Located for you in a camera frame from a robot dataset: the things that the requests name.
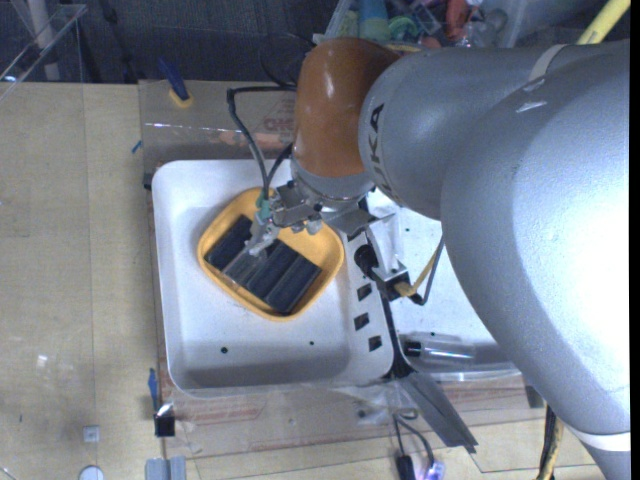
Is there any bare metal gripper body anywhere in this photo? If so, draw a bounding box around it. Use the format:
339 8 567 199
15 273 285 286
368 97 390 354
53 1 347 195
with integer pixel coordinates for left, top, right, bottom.
266 179 374 235

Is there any clear plastic storage box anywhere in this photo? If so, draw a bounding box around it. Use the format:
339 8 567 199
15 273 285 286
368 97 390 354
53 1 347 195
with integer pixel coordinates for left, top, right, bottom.
323 0 631 50

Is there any yellow plate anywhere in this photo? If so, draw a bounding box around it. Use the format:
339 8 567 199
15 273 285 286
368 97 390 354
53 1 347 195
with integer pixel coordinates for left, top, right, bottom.
196 186 346 323

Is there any thin black rod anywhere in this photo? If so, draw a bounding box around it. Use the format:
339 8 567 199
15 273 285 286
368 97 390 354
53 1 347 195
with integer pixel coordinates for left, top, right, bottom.
363 198 412 380

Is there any black cylinder on white bracket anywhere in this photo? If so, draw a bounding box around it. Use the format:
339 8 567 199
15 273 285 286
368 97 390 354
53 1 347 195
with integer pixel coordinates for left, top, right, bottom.
344 213 414 302

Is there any black ribbed packet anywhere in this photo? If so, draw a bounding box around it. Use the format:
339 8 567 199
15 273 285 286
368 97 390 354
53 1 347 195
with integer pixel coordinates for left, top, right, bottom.
203 214 324 316

